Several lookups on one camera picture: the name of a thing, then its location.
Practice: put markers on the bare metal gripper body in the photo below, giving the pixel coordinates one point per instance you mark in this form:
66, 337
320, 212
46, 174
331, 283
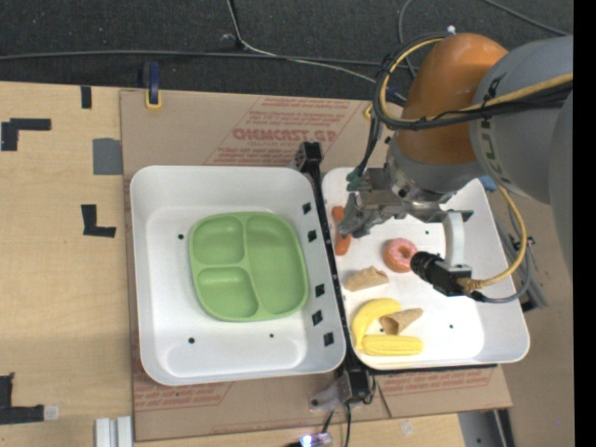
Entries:
384, 198

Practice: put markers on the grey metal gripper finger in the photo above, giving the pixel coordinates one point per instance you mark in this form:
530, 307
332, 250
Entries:
347, 221
365, 226

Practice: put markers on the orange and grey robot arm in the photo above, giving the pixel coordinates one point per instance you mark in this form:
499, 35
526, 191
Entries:
447, 110

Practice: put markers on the orange carrot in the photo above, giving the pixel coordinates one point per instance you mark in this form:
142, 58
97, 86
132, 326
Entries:
342, 246

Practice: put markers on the thin black rod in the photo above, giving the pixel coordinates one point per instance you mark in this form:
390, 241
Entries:
329, 249

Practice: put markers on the pink doughnut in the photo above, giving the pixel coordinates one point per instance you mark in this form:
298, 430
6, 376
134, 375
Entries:
392, 256

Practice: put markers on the tan folded taco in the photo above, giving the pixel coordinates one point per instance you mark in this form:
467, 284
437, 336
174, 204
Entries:
365, 278

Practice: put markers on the green divided plate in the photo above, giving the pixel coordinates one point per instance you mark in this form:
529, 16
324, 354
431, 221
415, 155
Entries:
270, 259

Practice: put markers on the yellow banana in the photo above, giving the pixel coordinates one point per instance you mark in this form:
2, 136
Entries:
368, 315

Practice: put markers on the tan ice cream cone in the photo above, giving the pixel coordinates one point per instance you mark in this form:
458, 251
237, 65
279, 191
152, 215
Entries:
402, 320

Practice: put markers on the yellow corn cob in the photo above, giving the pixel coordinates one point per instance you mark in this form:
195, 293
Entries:
391, 345

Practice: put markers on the white plastic tray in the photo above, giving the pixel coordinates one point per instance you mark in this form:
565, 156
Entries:
465, 333
163, 273

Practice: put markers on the brown cardboard board red print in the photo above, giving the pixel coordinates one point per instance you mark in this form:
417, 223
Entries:
209, 128

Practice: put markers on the black cylinder on white bracket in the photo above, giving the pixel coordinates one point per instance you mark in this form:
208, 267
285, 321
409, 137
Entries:
440, 273

